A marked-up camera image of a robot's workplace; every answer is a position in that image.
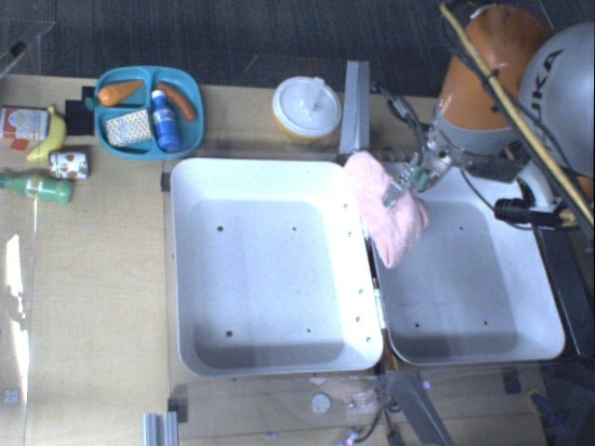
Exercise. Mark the white plastic tray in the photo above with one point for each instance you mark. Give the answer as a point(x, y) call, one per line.
point(469, 286)
point(269, 267)

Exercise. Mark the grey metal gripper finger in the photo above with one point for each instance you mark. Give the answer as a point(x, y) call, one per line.
point(393, 193)

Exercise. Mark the thin black and white rod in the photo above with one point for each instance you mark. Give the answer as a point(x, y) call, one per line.
point(377, 295)

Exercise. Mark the yellow cup with white lid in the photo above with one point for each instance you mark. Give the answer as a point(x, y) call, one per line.
point(307, 107)

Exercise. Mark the green bottle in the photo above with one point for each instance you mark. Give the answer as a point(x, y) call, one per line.
point(44, 189)

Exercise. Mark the white and red carton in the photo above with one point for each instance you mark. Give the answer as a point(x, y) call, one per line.
point(23, 122)

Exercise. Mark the brown sausage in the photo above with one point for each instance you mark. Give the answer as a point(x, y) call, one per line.
point(179, 100)

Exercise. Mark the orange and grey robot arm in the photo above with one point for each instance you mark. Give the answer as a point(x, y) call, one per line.
point(493, 86)

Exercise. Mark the pale wood board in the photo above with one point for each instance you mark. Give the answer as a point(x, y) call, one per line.
point(102, 295)

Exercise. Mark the blue divided plate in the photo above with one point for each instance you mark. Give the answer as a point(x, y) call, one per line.
point(190, 133)

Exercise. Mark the yellow patterned packet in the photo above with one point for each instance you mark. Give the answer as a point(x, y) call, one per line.
point(128, 128)

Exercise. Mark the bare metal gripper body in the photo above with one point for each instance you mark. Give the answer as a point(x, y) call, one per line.
point(430, 161)

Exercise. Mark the orange carrot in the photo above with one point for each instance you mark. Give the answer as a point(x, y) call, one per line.
point(118, 93)

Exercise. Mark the pink cloth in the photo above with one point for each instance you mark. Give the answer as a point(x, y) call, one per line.
point(388, 235)

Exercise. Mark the black cylinder on white bracket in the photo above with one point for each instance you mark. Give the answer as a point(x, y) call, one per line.
point(513, 211)

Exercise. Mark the yellow banana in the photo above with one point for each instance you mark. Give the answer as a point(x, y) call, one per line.
point(53, 140)

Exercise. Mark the blue bottle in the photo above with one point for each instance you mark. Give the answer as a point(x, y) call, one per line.
point(165, 126)

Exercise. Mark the small white printed can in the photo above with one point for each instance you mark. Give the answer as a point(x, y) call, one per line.
point(69, 165)

